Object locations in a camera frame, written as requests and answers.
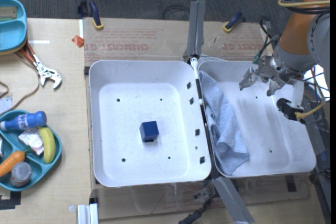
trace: can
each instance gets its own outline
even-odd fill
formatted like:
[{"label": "can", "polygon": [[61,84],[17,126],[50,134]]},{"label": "can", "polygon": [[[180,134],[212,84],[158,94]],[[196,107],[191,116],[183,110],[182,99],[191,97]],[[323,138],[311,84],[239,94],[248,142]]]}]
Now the can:
[{"label": "can", "polygon": [[10,183],[13,187],[22,188],[29,183],[32,173],[32,167],[28,163],[17,163],[12,169]]}]

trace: carrot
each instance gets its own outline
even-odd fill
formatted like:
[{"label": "carrot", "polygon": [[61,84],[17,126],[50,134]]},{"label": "carrot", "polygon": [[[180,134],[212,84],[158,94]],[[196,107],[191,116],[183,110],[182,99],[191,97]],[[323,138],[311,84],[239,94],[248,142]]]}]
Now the carrot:
[{"label": "carrot", "polygon": [[30,146],[26,147],[23,151],[14,151],[0,164],[0,177],[7,175],[12,171],[15,164],[23,162],[26,154],[32,152]]}]

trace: blue cube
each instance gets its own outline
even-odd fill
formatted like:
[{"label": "blue cube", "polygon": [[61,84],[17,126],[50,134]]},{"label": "blue cube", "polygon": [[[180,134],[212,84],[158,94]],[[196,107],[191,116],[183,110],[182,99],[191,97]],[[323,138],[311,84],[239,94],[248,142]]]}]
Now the blue cube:
[{"label": "blue cube", "polygon": [[159,135],[156,121],[143,122],[140,125],[140,134],[143,142],[154,142]]}]

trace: yellow banana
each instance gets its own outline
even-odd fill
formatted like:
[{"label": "yellow banana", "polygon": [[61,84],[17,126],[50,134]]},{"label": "yellow banana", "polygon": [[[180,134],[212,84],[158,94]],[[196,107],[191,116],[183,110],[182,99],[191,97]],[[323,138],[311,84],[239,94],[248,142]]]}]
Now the yellow banana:
[{"label": "yellow banana", "polygon": [[50,164],[54,160],[56,154],[56,144],[54,134],[48,127],[39,127],[38,133],[40,134],[43,141],[44,162],[45,164]]}]

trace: table surface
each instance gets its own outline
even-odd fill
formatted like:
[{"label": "table surface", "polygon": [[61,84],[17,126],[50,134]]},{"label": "table surface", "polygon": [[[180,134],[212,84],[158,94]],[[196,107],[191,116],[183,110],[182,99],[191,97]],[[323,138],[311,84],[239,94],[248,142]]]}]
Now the table surface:
[{"label": "table surface", "polygon": [[[167,27],[172,25],[172,22],[167,23]],[[22,192],[20,205],[0,210],[1,223],[3,220],[26,224],[76,223],[74,209],[89,202],[91,172],[84,48],[71,41],[79,34],[79,20],[28,19],[28,40],[33,41],[32,46],[41,62],[62,75],[62,85],[53,90],[52,82],[47,81],[18,109],[45,111],[48,125],[60,137],[63,150],[55,167],[36,185]],[[13,104],[38,83],[34,71],[15,54],[0,56],[0,81],[9,86]],[[308,188],[309,195],[305,199],[254,204],[247,208],[256,223],[325,223],[315,188],[309,182]],[[0,188],[1,201],[9,198],[9,191]],[[178,223],[189,213],[101,220],[100,223]],[[205,211],[194,223],[233,222],[225,208],[215,208]]]}]

